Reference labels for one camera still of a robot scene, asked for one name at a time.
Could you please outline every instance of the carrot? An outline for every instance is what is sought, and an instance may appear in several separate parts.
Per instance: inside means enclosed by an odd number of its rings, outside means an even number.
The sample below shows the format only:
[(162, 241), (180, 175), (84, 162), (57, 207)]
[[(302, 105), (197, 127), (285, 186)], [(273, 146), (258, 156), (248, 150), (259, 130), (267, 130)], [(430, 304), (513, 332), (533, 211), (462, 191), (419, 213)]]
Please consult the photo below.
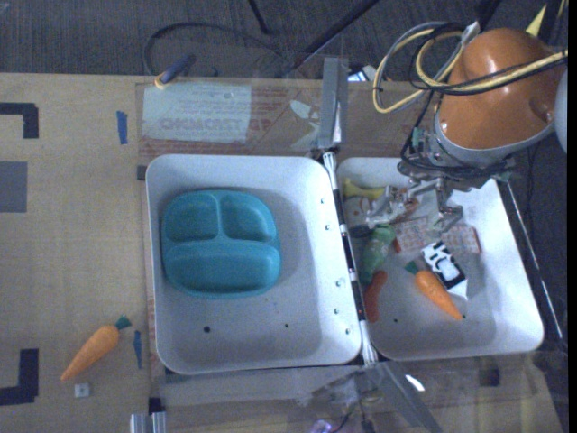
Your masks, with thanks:
[(64, 382), (77, 376), (102, 356), (110, 353), (110, 351), (118, 345), (120, 329), (129, 327), (130, 325), (131, 323), (128, 318), (122, 315), (113, 326), (107, 325), (100, 327), (92, 334), (86, 343), (82, 345), (66, 371), (61, 375), (60, 380)]
[(421, 270), (415, 274), (415, 284), (431, 301), (453, 318), (463, 319), (461, 311), (453, 303), (451, 295), (433, 272)]
[(371, 283), (364, 290), (364, 310), (367, 314), (367, 320), (371, 323), (379, 320), (379, 294), (387, 281), (387, 277), (387, 273), (384, 271), (376, 271), (372, 275)]

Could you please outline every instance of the blue bowl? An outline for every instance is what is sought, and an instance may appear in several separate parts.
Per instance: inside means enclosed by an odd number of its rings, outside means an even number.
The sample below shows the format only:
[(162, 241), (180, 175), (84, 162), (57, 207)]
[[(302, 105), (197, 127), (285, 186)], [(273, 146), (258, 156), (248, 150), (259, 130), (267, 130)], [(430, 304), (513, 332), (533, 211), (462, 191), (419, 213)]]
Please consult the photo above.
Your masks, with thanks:
[(172, 199), (160, 221), (160, 248), (166, 279), (195, 297), (258, 295), (280, 275), (272, 213), (241, 191), (198, 190)]

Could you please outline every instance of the white tray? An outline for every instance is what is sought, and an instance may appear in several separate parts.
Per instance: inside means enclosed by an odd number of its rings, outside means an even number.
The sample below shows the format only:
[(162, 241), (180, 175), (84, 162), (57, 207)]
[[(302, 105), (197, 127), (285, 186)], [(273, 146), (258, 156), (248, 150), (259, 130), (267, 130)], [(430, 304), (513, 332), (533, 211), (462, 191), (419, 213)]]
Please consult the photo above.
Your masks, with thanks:
[[(337, 176), (360, 186), (403, 187), (407, 178), (397, 171), (398, 162), (349, 159), (339, 166)], [(413, 276), (404, 269), (415, 252), (392, 254), (383, 268), (389, 278), (380, 294), (381, 318), (370, 325), (372, 343), (398, 361), (536, 349), (544, 337), (543, 323), (496, 182), (467, 193), (455, 191), (450, 203), (463, 205), (463, 221), (476, 228), (482, 249), (479, 255), (457, 258), (470, 281), (469, 300), (458, 302), (466, 319), (445, 315), (417, 291)]]
[[(159, 358), (183, 374), (346, 364), (361, 335), (325, 168), (307, 158), (163, 155), (146, 173)], [(172, 288), (160, 259), (160, 214), (192, 189), (245, 190), (270, 208), (282, 255), (278, 283), (244, 299)]]

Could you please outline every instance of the table surface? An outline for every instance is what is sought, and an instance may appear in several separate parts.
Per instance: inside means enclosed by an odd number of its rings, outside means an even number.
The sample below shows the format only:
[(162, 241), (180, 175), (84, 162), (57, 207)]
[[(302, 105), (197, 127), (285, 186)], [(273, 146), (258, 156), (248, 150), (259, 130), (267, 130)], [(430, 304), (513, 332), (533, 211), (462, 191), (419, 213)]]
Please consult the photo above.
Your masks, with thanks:
[[(320, 92), (320, 83), (313, 80), (231, 82), (276, 88), (285, 92), (283, 101)], [(27, 168), (25, 212), (0, 212), (0, 386), (19, 385), (23, 349), (38, 349), (40, 374), (39, 393), (33, 402), (0, 405), (2, 431), (127, 431), (130, 415), (146, 412), (149, 398), (159, 394), (149, 351), (143, 182), (137, 179), (139, 164), (165, 152), (146, 147), (140, 135), (139, 91), (150, 83), (151, 79), (144, 77), (0, 75), (0, 103), (34, 103), (40, 118), (39, 138), (24, 139), (22, 116), (0, 115), (0, 161), (26, 162)], [(403, 118), (385, 123), (371, 110), (371, 85), (355, 84), (352, 92), (352, 104), (358, 106), (353, 107), (350, 120), (371, 123), (356, 141), (384, 143), (374, 147), (373, 154), (396, 155), (407, 132)], [(391, 95), (402, 92), (393, 87)], [(270, 143), (287, 119), (275, 111), (263, 111), (264, 118), (273, 114), (272, 123), (279, 127), (267, 128), (258, 140), (249, 142), (250, 149), (246, 143), (233, 147), (229, 143), (227, 152), (278, 150)], [(126, 143), (119, 136), (117, 112), (127, 117)], [(304, 132), (310, 130), (300, 129), (296, 138)], [(275, 139), (283, 142), (288, 138), (277, 135)], [(197, 150), (219, 151), (222, 145), (212, 143), (212, 147)], [(297, 148), (285, 150), (302, 154)], [(61, 382), (62, 371), (84, 341), (122, 314), (132, 326), (121, 331), (117, 348), (74, 380)], [(133, 347), (136, 331), (142, 336), (142, 367)], [(520, 426), (528, 426), (523, 431), (537, 432), (544, 431), (544, 425), (547, 431), (561, 431), (543, 376), (527, 358), (507, 359), (504, 367), (517, 368), (511, 370), (515, 374), (512, 382), (502, 383), (500, 391), (499, 387), (492, 387), (493, 392), (483, 387), (484, 397), (480, 398), (479, 391), (474, 395), (468, 392), (465, 403), (456, 402), (463, 395), (458, 382), (454, 392), (447, 391), (442, 399), (438, 397), (442, 385), (429, 392), (439, 423), (457, 428), (462, 424), (459, 419), (466, 418), (470, 425), (474, 421), (476, 431), (495, 431), (491, 428), (496, 422), (510, 425), (501, 431), (521, 431)], [(466, 364), (430, 362), (411, 370), (420, 370), (424, 378), (428, 374), (435, 384), (451, 371), (472, 373), (472, 367), (478, 369)], [(519, 374), (530, 379), (521, 391)], [(75, 384), (83, 382), (89, 383), (90, 395), (76, 398)], [(316, 415), (310, 406), (295, 414), (294, 404), (286, 407), (282, 402), (274, 407), (269, 401), (250, 406), (235, 402), (226, 412), (218, 404), (200, 410), (182, 404), (177, 402), (172, 408), (177, 431), (305, 431)], [(532, 407), (537, 405), (539, 416)], [(391, 425), (391, 416), (397, 415), (394, 410), (378, 403), (375, 406), (375, 419), (382, 416), (382, 421)], [(327, 415), (336, 420), (340, 417), (334, 411)], [(402, 420), (395, 421), (399, 431), (408, 431)]]

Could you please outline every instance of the orange carrot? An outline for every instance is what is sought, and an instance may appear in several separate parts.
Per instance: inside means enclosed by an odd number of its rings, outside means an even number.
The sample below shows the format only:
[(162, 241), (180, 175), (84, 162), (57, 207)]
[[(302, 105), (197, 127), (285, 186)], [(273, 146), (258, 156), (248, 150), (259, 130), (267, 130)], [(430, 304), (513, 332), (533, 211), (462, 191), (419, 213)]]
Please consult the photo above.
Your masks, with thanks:
[(372, 275), (371, 283), (364, 290), (364, 310), (367, 314), (367, 320), (371, 323), (379, 320), (379, 294), (386, 281), (387, 273), (376, 271)]
[(100, 327), (92, 334), (86, 343), (82, 345), (66, 371), (61, 375), (60, 380), (64, 382), (75, 377), (98, 361), (102, 356), (110, 353), (118, 344), (120, 329), (130, 325), (130, 321), (125, 316), (122, 316), (116, 321), (115, 325)]
[(433, 272), (429, 270), (417, 272), (417, 274), (415, 274), (415, 284), (419, 290), (444, 312), (450, 314), (455, 319), (463, 319), (463, 315), (453, 303), (451, 295)]

